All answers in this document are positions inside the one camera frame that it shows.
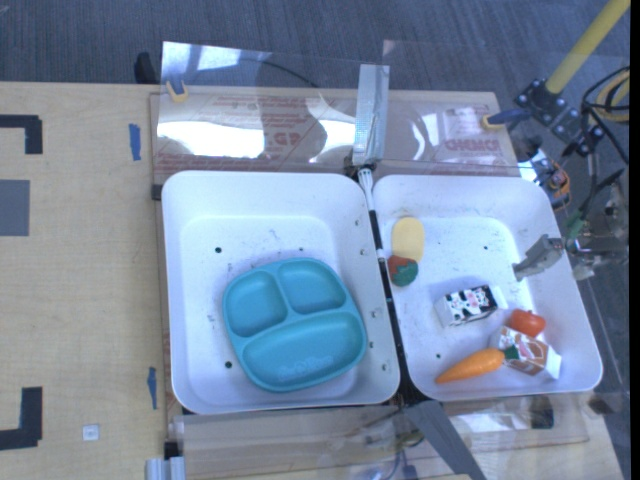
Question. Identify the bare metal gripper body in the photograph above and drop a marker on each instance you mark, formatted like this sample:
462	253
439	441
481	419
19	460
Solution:
595	250

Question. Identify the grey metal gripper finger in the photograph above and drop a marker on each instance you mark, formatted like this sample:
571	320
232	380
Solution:
542	257

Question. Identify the orange toy tomato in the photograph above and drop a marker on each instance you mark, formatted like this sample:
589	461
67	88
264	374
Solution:
527	322

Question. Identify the white plastic tray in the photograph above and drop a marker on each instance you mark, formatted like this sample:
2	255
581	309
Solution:
200	208
465	248

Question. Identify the black and white milk carton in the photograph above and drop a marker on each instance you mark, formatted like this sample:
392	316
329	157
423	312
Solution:
467	305

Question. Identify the orange and white carton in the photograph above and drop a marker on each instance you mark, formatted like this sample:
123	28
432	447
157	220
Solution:
532	355

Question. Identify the orange carrot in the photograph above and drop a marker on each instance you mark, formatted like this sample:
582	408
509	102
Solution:
470	365

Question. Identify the yellow oval toy food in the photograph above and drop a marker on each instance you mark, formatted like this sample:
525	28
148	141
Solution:
408	238

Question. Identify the red and green toy fruit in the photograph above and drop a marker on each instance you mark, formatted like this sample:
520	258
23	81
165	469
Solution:
403	271

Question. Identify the blue divided plate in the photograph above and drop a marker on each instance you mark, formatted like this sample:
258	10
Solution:
300	348

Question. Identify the brown cardboard board red print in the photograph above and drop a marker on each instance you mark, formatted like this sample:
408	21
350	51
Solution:
300	128

